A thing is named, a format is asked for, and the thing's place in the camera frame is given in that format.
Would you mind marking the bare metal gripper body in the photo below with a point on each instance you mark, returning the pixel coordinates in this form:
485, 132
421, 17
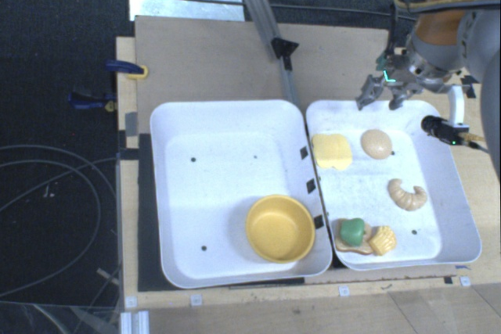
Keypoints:
409, 72

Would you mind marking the white plastic tray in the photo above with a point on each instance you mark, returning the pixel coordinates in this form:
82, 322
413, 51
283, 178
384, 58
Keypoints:
438, 184
219, 187

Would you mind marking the yellow bowl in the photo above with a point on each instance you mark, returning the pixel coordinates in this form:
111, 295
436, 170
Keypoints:
280, 227

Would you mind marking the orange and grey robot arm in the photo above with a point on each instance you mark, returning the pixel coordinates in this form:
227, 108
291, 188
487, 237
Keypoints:
450, 4

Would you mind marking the yellow bread slice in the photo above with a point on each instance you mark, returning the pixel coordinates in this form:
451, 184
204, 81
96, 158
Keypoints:
332, 151

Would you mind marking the yellow french fries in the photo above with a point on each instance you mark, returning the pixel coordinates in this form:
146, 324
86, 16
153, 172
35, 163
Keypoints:
383, 241

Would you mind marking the green bell pepper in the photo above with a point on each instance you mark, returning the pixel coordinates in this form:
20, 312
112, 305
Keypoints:
352, 231

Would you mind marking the beige croissant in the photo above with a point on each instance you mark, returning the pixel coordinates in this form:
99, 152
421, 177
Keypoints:
407, 196

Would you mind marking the brown cardboard board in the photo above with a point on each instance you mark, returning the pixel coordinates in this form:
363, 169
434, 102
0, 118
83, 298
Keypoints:
219, 62

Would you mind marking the beige round bun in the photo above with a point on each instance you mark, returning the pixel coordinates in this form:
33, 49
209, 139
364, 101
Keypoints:
376, 144

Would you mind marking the brown toast slice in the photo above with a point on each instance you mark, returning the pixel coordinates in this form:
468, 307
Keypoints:
348, 247

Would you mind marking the black cylinder on white bracket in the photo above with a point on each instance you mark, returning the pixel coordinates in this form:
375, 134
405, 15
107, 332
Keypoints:
446, 127

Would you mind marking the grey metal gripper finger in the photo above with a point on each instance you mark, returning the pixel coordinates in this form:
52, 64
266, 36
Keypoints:
368, 92
400, 94

